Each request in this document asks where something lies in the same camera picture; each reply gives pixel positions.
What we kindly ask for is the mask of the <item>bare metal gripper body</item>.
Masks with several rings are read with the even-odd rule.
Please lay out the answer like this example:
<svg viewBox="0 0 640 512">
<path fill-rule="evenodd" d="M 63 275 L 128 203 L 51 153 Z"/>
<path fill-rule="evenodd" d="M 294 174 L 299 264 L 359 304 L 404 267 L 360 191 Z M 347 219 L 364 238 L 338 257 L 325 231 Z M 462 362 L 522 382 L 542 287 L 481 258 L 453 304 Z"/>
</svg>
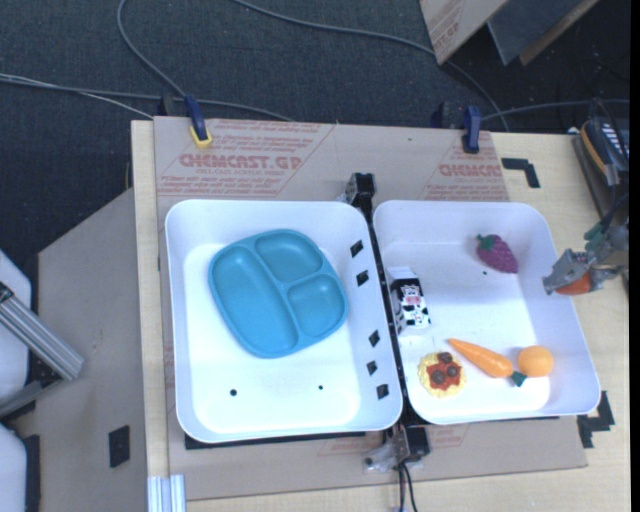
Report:
<svg viewBox="0 0 640 512">
<path fill-rule="evenodd" d="M 602 240 L 597 250 L 599 269 L 622 273 L 629 265 L 629 230 L 626 224 L 598 224 Z"/>
</svg>

